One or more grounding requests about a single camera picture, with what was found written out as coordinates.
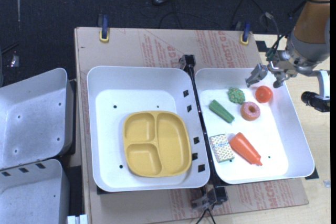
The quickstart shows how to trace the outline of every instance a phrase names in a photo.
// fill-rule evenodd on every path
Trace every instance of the pink donut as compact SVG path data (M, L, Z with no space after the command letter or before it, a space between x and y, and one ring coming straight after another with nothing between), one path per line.
M254 121L260 116L260 108L256 103L244 102L240 107L242 117L247 121Z

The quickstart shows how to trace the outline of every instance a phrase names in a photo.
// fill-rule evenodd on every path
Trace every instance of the white tray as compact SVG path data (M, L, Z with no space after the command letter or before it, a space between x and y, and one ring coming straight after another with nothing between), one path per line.
M2 170L0 222L64 224L69 191L69 181L55 159Z
M176 68L100 66L89 71L87 83L93 177L98 187L115 192L196 188L208 182L207 152L187 73ZM137 176L128 169L123 149L123 122L131 113L148 110L170 111L183 119L191 152L197 153L197 159L186 172L149 178Z
M63 68L0 88L0 170L70 148L73 94Z
M232 161L218 163L213 159L217 174L229 184L259 182L305 177L314 171L314 161L295 112L287 86L273 88L275 78L268 74L264 80L247 88L245 79L252 68L209 68L195 75L199 101L208 136L226 133L228 139L242 132L261 155L262 166L251 165L238 154ZM266 85L273 91L268 103L258 103L254 93L258 86ZM240 105L228 99L228 89L243 90L246 101L259 105L261 114L255 121L246 121L240 115ZM229 124L212 112L208 105L217 100L234 117Z

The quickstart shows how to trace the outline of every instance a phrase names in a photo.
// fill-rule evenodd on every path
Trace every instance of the yellow divided plate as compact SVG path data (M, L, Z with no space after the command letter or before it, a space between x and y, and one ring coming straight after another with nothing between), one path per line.
M191 148L183 120L168 111L130 114L123 125L129 169L146 177L175 176L191 165Z

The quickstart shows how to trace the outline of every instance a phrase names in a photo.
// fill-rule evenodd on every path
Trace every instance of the toy food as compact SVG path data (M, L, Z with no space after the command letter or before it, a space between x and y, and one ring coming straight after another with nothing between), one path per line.
M242 117L247 121L254 121L260 116L260 108L256 103L244 102L240 107Z
M211 136L209 140L216 160L219 163L229 161L235 157L225 134Z
M261 156L242 133L237 133L229 143L231 148L250 164L263 165L260 161Z
M225 120L228 123L232 123L232 121L235 119L220 103L218 103L216 100L213 100L209 108L212 112L216 113L218 116L220 116L223 120Z
M259 103L266 103L271 99L273 92L267 86L259 86L255 95Z
M245 102L245 95L241 89L231 87L229 88L227 94L229 96L229 100L232 103L242 104L243 102Z

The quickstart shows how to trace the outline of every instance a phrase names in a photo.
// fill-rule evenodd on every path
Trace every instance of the toy tomato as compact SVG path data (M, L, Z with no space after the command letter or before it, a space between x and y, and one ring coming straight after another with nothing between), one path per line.
M259 103L268 102L273 95L272 90L267 86L259 86L256 90L256 99Z

